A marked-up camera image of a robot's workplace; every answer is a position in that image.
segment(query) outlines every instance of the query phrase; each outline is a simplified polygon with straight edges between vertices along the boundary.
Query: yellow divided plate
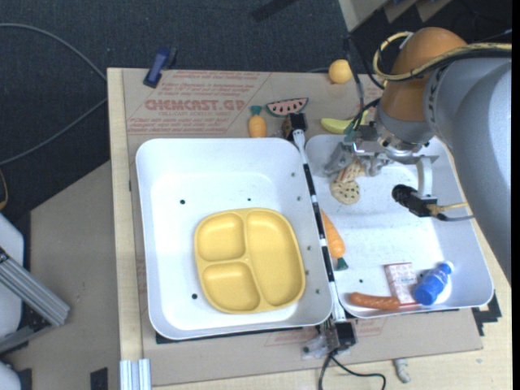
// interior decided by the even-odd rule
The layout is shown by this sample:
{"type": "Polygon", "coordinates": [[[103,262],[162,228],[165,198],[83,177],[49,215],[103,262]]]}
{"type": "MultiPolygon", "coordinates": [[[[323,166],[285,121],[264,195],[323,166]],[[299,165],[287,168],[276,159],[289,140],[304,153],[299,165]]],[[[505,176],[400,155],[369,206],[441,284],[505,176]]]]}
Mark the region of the yellow divided plate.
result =
{"type": "Polygon", "coordinates": [[[305,289],[293,228],[274,210],[246,208],[205,217],[195,230],[195,258],[206,298],[230,314],[281,309],[305,289]]]}

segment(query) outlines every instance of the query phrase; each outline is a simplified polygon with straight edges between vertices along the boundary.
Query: blue object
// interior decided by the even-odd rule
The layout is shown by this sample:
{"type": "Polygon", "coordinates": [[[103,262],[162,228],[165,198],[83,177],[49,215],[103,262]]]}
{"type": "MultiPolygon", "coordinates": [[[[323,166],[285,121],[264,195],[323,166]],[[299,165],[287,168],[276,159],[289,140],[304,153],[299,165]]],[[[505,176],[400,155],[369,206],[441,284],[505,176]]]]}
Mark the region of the blue object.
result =
{"type": "Polygon", "coordinates": [[[433,305],[448,284],[448,276],[451,275],[452,269],[451,262],[443,262],[437,268],[428,271],[415,288],[414,299],[422,305],[433,305]]]}
{"type": "Polygon", "coordinates": [[[161,74],[161,70],[164,68],[169,58],[170,50],[165,46],[159,48],[157,54],[155,55],[154,65],[150,68],[146,74],[145,79],[143,80],[144,85],[157,88],[157,84],[159,83],[161,76],[163,76],[161,74]]]}

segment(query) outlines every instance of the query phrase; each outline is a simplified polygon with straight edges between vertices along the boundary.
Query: yellow ball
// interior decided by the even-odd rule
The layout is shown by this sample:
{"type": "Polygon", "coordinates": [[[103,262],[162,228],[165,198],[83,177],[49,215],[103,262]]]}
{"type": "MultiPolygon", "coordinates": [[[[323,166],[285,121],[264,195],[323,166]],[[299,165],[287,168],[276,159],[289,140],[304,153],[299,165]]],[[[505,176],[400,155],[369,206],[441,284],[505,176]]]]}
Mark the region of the yellow ball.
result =
{"type": "Polygon", "coordinates": [[[328,76],[335,84],[344,84],[352,78],[352,70],[345,59],[337,59],[328,68],[328,76]]]}

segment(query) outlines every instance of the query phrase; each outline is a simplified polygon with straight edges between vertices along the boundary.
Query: toy water bottle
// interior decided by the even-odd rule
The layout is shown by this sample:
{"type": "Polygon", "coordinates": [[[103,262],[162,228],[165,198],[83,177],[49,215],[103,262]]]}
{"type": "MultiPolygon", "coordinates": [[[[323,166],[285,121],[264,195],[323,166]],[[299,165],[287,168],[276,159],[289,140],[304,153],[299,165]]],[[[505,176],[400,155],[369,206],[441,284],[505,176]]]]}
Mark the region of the toy water bottle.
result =
{"type": "Polygon", "coordinates": [[[423,305],[433,305],[448,284],[448,276],[452,271],[451,262],[442,262],[435,269],[428,271],[415,288],[414,299],[423,305]]]}

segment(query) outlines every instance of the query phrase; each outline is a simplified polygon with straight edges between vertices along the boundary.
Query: watermelon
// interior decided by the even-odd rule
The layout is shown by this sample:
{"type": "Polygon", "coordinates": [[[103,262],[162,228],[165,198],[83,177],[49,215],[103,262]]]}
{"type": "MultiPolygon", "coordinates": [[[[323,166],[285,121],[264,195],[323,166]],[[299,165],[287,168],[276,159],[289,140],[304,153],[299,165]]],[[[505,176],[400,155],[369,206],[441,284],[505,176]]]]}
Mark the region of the watermelon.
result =
{"type": "Polygon", "coordinates": [[[289,113],[299,113],[307,105],[309,98],[292,98],[267,104],[269,112],[276,117],[285,117],[289,113]]]}

